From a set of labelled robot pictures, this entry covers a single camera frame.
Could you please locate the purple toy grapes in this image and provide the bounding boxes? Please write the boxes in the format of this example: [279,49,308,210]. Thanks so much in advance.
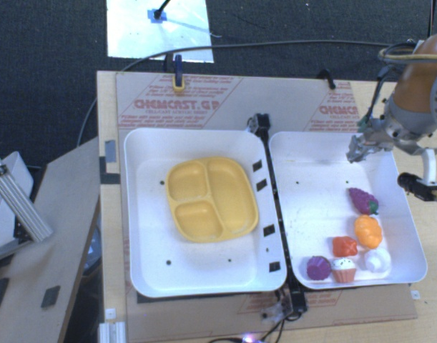
[348,187,380,217]

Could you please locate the orange toy pumpkin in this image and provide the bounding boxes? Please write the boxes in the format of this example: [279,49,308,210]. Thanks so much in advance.
[354,214,383,249]

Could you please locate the thin black rod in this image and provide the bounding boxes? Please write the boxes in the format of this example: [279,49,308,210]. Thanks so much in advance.
[259,129,303,302]

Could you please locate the red-orange toy pepper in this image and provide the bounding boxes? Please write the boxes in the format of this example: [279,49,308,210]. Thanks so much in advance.
[332,236,359,258]

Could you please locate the black cylinder on white bracket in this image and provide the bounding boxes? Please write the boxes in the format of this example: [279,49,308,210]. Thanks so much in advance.
[397,147,437,202]

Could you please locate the white toy garlic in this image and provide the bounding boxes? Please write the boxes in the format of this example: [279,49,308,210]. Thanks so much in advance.
[363,247,392,274]

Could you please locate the purple toy cupcake mould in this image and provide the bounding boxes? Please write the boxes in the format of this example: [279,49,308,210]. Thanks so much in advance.
[305,255,333,282]

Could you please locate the white plastic tray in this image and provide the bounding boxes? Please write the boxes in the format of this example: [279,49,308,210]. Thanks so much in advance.
[123,127,288,299]
[268,131,428,290]

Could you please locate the yellow divided plate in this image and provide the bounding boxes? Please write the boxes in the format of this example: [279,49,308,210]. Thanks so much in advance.
[165,156,260,244]

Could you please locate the black block with wires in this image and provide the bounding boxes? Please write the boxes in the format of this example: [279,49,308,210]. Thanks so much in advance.
[280,287,308,316]
[247,112,270,134]

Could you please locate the brown cardboard board red print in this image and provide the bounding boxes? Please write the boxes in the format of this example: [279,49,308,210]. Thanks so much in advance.
[115,71,418,343]

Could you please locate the white and pink toy cupcake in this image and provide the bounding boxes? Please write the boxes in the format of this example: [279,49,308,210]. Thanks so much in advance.
[330,257,358,284]

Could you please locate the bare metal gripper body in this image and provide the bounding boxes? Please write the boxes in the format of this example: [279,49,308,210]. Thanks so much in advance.
[360,117,427,156]

